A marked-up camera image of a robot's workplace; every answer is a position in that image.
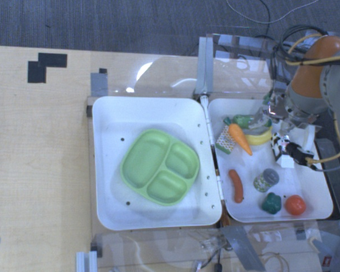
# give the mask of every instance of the gray lid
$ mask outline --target gray lid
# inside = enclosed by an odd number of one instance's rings
[[[278,173],[272,168],[267,168],[263,171],[263,179],[270,185],[275,185],[279,181]]]

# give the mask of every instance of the gray carpet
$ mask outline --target gray carpet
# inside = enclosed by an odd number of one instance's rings
[[[255,20],[268,20],[258,0],[229,1]],[[314,0],[264,1],[274,20]],[[277,39],[300,23],[340,33],[340,0],[297,10],[271,24],[269,35]],[[226,0],[0,0],[0,45],[188,54],[207,33],[265,31],[266,25],[239,16]]]

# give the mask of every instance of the carrot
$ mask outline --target carrot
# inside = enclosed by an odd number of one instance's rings
[[[240,147],[242,147],[245,152],[247,152],[249,155],[252,155],[252,150],[250,149],[249,143],[238,124],[232,123],[228,127],[228,133],[230,136],[233,137],[235,142],[239,144]]]
[[[234,185],[234,201],[236,203],[241,203],[243,201],[242,181],[240,180],[238,173],[234,169],[229,170],[228,175],[233,181],[233,185]]]

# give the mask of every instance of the banana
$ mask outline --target banana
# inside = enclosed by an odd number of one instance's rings
[[[269,127],[267,131],[261,135],[245,135],[250,145],[261,145],[271,140],[272,138],[272,127]]]

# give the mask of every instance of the red label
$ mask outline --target red label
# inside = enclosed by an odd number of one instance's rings
[[[324,261],[322,262],[322,267],[330,267],[331,259],[332,259],[331,256],[324,257]]]

